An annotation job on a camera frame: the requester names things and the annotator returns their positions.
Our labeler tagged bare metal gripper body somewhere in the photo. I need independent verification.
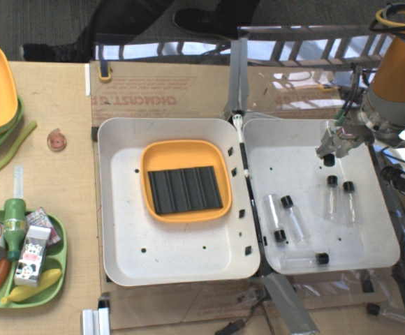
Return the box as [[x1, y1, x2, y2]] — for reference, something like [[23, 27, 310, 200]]
[[338, 107, 404, 149]]

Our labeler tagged clear plastic bottle black cap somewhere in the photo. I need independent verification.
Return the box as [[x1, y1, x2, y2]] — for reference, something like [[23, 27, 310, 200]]
[[280, 195, 311, 244], [280, 251, 330, 269], [320, 119, 337, 168], [341, 181, 361, 225], [323, 174, 341, 222], [365, 302, 405, 325], [262, 193, 288, 243]]

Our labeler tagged white plastic tray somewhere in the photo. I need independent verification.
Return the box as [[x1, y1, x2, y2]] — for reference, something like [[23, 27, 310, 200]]
[[241, 118, 402, 276], [96, 117, 262, 288]]

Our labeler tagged orange square plate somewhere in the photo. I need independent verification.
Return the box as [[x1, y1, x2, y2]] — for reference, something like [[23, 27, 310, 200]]
[[140, 139, 233, 223]]

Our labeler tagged black ribbed rack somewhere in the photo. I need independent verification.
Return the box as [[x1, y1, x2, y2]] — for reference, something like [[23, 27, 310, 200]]
[[147, 165, 224, 215]]

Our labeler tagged brown cardboard board red print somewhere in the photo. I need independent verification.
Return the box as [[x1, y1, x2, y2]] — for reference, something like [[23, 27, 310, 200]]
[[89, 60, 404, 330]]

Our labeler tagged person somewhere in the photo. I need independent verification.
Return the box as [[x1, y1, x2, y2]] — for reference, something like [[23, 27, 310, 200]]
[[20, 0, 263, 64]]

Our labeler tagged pink doughnut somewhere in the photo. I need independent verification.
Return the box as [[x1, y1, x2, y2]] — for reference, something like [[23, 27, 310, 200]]
[[46, 128, 68, 152]]

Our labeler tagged green divided plate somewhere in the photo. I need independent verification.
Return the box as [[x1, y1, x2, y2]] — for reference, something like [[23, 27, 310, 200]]
[[0, 208, 68, 308]]

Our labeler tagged pink patterned packet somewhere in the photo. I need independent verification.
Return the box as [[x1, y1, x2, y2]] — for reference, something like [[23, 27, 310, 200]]
[[25, 207, 62, 248]]

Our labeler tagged long green stalk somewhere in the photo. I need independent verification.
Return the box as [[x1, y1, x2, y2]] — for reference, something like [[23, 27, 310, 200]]
[[0, 120, 38, 183]]

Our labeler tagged white cow print carton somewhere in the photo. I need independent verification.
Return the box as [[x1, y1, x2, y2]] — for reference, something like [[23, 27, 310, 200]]
[[13, 225, 52, 288]]

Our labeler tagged yellow banana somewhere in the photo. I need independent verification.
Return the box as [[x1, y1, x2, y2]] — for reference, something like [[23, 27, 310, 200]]
[[1, 267, 63, 304]]

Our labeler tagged green bottle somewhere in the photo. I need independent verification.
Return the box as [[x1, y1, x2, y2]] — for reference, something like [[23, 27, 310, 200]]
[[3, 198, 27, 262]]

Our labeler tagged black cylinder on white bracket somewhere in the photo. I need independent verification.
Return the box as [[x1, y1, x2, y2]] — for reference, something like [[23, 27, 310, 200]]
[[380, 126, 405, 197]]

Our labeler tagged black block with thin wires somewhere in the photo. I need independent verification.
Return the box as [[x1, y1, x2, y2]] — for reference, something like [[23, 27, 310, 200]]
[[215, 319, 247, 335]]

